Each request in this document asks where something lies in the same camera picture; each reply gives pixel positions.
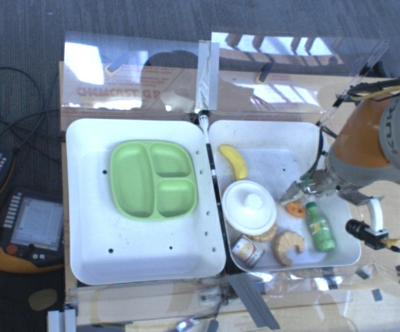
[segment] green bottle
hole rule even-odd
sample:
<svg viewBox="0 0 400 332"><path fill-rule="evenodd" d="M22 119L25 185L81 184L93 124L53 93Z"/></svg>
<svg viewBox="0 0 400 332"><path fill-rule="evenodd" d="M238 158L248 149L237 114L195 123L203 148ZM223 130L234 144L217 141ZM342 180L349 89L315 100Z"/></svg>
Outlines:
<svg viewBox="0 0 400 332"><path fill-rule="evenodd" d="M327 220L325 220L325 217L319 212L316 203L309 202L305 207L308 213L307 222L316 249L320 252L333 250L335 248L335 241L333 241L332 234L330 233L329 224Z"/></svg>

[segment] green plate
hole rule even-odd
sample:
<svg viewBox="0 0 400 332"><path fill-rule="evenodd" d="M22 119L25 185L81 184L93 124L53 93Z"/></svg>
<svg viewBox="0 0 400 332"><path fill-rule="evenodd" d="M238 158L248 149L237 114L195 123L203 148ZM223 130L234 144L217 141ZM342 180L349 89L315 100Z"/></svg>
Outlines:
<svg viewBox="0 0 400 332"><path fill-rule="evenodd" d="M111 154L111 189L117 209L137 220L166 220L195 209L198 191L184 147L161 140L131 140Z"/></svg>

